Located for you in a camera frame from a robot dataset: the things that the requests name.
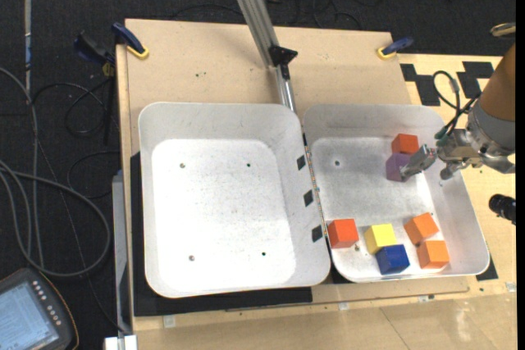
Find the pale wood board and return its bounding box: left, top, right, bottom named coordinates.
left=122, top=18, right=471, bottom=332

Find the blue cube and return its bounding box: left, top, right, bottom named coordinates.
left=375, top=243, right=411, bottom=276

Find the orange cube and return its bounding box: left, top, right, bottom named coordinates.
left=416, top=239, right=451, bottom=270
left=403, top=211, right=441, bottom=246
left=390, top=133, right=421, bottom=157

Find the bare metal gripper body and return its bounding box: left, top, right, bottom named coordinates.
left=436, top=129, right=516, bottom=175

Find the black cylinder on white bracket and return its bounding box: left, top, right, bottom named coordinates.
left=487, top=193, right=517, bottom=226

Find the purple cube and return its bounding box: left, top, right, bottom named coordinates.
left=385, top=152, right=413, bottom=183

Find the white plastic tray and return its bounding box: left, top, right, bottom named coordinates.
left=138, top=101, right=332, bottom=299
left=302, top=103, right=491, bottom=284

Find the yellow cube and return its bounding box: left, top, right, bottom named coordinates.
left=363, top=223, right=398, bottom=256

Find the red cube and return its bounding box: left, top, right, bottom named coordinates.
left=326, top=218, right=360, bottom=250

